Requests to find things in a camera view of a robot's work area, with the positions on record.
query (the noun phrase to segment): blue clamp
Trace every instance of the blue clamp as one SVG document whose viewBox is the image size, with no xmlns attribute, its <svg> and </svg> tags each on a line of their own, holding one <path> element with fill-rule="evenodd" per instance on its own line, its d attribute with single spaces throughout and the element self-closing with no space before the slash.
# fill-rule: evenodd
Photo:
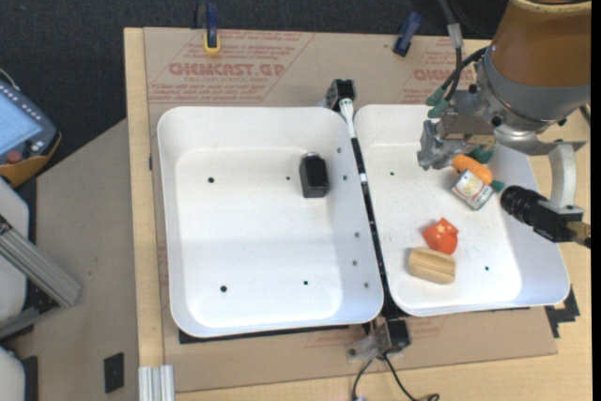
<svg viewBox="0 0 601 401">
<path fill-rule="evenodd" d="M 215 4 L 197 4 L 194 13 L 193 28 L 206 28 L 203 35 L 205 52 L 209 55 L 218 54 L 222 49 L 219 33 L 217 32 L 217 6 Z"/>
<path fill-rule="evenodd" d="M 407 52 L 409 51 L 409 46 L 411 45 L 411 38 L 413 34 L 417 31 L 422 23 L 422 16 L 416 12 L 411 12 L 409 18 L 405 21 L 405 23 L 398 29 L 396 34 L 398 35 L 398 39 L 394 43 L 393 52 L 395 54 L 402 55 L 405 57 Z"/>
</svg>

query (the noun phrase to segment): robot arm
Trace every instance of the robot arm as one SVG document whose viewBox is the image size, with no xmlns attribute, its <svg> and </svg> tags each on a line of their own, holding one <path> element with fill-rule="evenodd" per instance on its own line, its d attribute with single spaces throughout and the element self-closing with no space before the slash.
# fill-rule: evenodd
<svg viewBox="0 0 601 401">
<path fill-rule="evenodd" d="M 510 0 L 490 45 L 461 64 L 477 62 L 476 83 L 456 90 L 458 68 L 428 99 L 419 165 L 441 169 L 462 153 L 486 162 L 496 144 L 549 156 L 551 199 L 511 186 L 501 205 L 547 239 L 590 247 L 590 227 L 574 206 L 575 151 L 584 143 L 545 143 L 537 134 L 591 102 L 591 31 L 592 0 Z"/>
</svg>

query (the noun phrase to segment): wooden table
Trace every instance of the wooden table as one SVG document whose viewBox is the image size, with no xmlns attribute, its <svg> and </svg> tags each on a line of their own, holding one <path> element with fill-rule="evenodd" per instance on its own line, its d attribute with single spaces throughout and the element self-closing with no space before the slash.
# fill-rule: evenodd
<svg viewBox="0 0 601 401">
<path fill-rule="evenodd" d="M 138 345 L 141 366 L 164 364 L 162 316 L 156 247 L 152 175 L 148 169 L 149 139 L 146 97 L 144 30 L 124 31 L 128 122 L 130 135 L 133 241 L 138 319 Z M 563 127 L 544 134 L 553 140 L 585 140 L 577 153 L 578 190 L 576 204 L 585 208 L 590 221 L 590 141 L 591 131 L 580 113 L 574 113 Z M 547 159 L 533 159 L 532 167 L 543 195 L 550 194 L 550 167 Z M 562 255 L 573 284 L 580 316 L 560 327 L 559 354 L 542 358 L 416 369 L 399 374 L 414 396 L 440 393 L 451 400 L 546 400 L 593 399 L 591 252 L 575 243 L 564 244 Z M 179 401 L 193 400 L 348 400 L 354 377 L 326 378 L 277 383 L 198 393 L 179 393 Z M 404 399 L 390 374 L 366 375 L 361 393 L 369 401 Z"/>
</svg>

